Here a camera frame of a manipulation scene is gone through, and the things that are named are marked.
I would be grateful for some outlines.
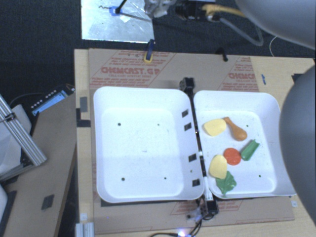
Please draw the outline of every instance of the tray with toy food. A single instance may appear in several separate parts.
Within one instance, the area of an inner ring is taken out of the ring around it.
[[[271,95],[199,91],[190,102],[177,89],[106,86],[93,101],[97,190],[107,202],[295,194]]]

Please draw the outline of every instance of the silver metal sheet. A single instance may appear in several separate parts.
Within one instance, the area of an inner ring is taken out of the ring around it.
[[[112,15],[110,7],[123,0],[81,0],[81,30],[84,40],[147,43],[154,38],[151,19],[145,14],[144,0],[127,0],[122,15]]]

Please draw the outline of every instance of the white tray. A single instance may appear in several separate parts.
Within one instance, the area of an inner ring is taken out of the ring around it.
[[[280,109],[276,99],[266,93],[199,91],[194,97],[199,135],[206,169],[215,155],[226,148],[241,150],[252,139],[260,143],[249,161],[231,166],[228,171],[237,182],[233,190],[222,195],[215,178],[208,176],[208,185],[219,198],[254,198],[294,195],[281,155],[278,124]],[[218,136],[211,137],[202,125],[212,119],[230,117],[247,132],[247,139],[237,141],[229,126]]]
[[[198,146],[185,93],[102,87],[94,94],[94,115],[97,190],[103,200],[187,200],[202,195]],[[196,160],[189,161],[191,155]]]
[[[228,147],[260,143],[250,161],[228,166],[237,186],[223,196],[215,179],[206,187],[219,198],[295,194],[278,141],[279,107],[265,93],[200,91],[194,97],[205,168]],[[216,137],[202,125],[229,116],[248,138],[227,128]],[[97,190],[112,203],[200,197],[204,180],[188,96],[174,89],[102,87],[94,94]]]

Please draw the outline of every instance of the toy food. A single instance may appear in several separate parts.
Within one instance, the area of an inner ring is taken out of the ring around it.
[[[241,158],[243,160],[250,160],[259,145],[260,143],[257,143],[256,140],[251,140],[251,142],[241,151]]]
[[[247,133],[245,130],[240,128],[239,126],[236,126],[229,117],[223,118],[224,121],[231,126],[234,138],[238,141],[243,141],[247,138]]]
[[[227,148],[224,151],[224,157],[229,165],[237,165],[241,161],[240,153],[235,148]]]
[[[222,194],[225,195],[226,192],[231,191],[237,183],[232,174],[227,171],[225,179],[216,178],[216,185],[221,190]]]
[[[211,121],[206,122],[203,125],[203,128],[208,135],[216,136],[225,131],[226,122],[221,118],[213,119]]]
[[[211,176],[225,179],[227,174],[227,160],[221,155],[214,156],[209,165],[208,172]]]

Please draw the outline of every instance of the tomato slice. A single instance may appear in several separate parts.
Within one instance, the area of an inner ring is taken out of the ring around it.
[[[224,157],[229,165],[237,165],[241,161],[240,153],[235,148],[227,148],[224,151]]]

